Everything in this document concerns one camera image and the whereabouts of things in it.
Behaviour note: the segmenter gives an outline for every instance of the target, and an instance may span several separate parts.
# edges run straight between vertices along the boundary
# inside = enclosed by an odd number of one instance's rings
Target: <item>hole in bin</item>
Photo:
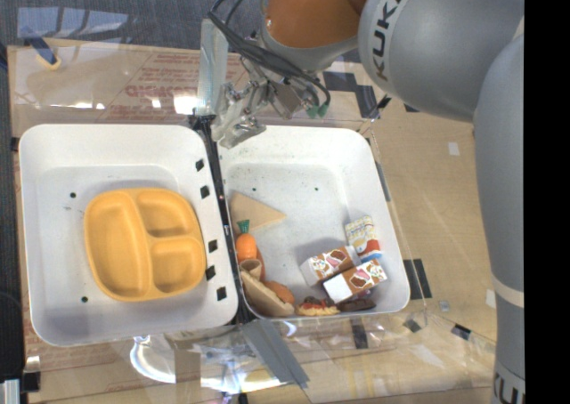
[[[216,267],[214,265],[206,268],[206,280],[211,280],[216,275]]]
[[[221,301],[227,296],[227,293],[225,292],[225,287],[218,288],[216,292],[217,292],[217,301]]]

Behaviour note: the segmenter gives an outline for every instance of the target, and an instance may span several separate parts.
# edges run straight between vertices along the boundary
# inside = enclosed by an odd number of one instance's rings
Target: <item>small box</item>
[[[301,272],[306,283],[314,286],[360,263],[352,246],[341,246],[305,260],[301,264]]]
[[[374,223],[369,215],[348,223],[345,225],[345,231],[348,244],[354,247],[363,263],[382,256]]]
[[[323,285],[332,301],[341,303],[384,280],[387,280],[387,275],[382,265],[377,259],[372,259],[324,281]]]

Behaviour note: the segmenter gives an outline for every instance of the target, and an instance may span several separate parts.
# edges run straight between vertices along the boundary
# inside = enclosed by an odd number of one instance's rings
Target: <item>white plastic tray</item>
[[[97,343],[232,319],[237,289],[206,149],[195,132],[179,125],[37,125],[21,137],[20,174],[31,321],[46,342]],[[83,215],[97,194],[141,186],[175,190],[191,203],[216,275],[185,294],[122,303],[93,279]]]
[[[344,225],[367,214],[384,251],[380,261],[388,280],[374,289],[376,307],[362,313],[395,312],[407,305],[410,285],[394,225],[370,145],[360,134],[269,125],[258,136],[219,153],[228,200],[238,191],[287,215],[255,232],[268,280],[288,286],[297,302],[309,295],[324,298],[321,287],[305,283],[299,265],[346,244]]]

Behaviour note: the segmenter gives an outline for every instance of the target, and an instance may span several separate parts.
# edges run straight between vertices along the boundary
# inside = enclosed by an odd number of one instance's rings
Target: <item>orange plate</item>
[[[99,288],[120,301],[147,301],[196,287],[206,271],[200,225],[172,190],[111,190],[85,211],[85,247]]]

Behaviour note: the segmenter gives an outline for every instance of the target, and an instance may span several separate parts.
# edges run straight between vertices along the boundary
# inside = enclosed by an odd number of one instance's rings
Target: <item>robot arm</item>
[[[261,36],[250,43],[256,57],[237,43],[272,103],[288,103],[289,113],[326,113],[330,97],[315,76],[357,47],[385,92],[420,111],[474,124],[497,296],[493,403],[525,400],[524,1],[268,0]]]

